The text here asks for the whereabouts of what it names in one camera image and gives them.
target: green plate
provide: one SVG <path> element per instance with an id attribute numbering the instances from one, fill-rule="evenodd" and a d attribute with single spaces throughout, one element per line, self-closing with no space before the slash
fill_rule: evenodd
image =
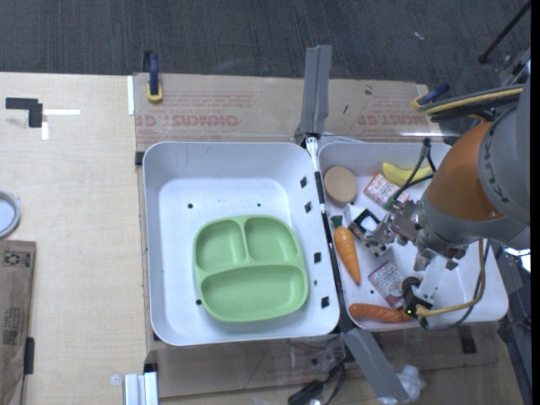
<path id="1" fill-rule="evenodd" d="M 302 250 L 283 220 L 233 216 L 204 225 L 194 241 L 197 289 L 220 321 L 262 321 L 297 311 L 308 294 Z"/>

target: banana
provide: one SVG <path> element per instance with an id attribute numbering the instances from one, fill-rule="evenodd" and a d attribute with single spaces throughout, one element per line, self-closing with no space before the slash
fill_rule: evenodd
<path id="1" fill-rule="evenodd" d="M 391 164 L 390 162 L 383 162 L 381 172 L 382 175 L 392 183 L 398 186 L 403 186 L 409 176 L 413 173 L 413 168 L 403 170 L 396 167 L 394 164 Z M 424 168 L 418 168 L 418 171 L 416 171 L 416 175 L 414 176 L 413 181 L 421 179 L 422 177 L 426 177 L 430 172 L 431 167 L 429 166 L 426 166 Z"/>

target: carrot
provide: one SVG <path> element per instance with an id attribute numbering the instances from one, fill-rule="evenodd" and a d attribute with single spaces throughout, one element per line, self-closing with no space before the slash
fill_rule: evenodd
<path id="1" fill-rule="evenodd" d="M 356 253 L 356 246 L 354 245 L 354 234 L 349 228 L 345 228 L 341 224 L 341 218 L 332 218 L 334 224 L 339 224 L 334 232 L 334 244 L 336 245 L 336 251 L 341 258 L 343 264 L 347 268 L 347 271 L 353 278 L 354 282 L 360 283 L 360 266 L 358 263 L 358 255 Z"/>
<path id="2" fill-rule="evenodd" d="M 382 322 L 404 322 L 413 319 L 403 310 L 395 310 L 369 303 L 353 303 L 348 307 L 348 313 L 356 319 L 371 318 Z"/>

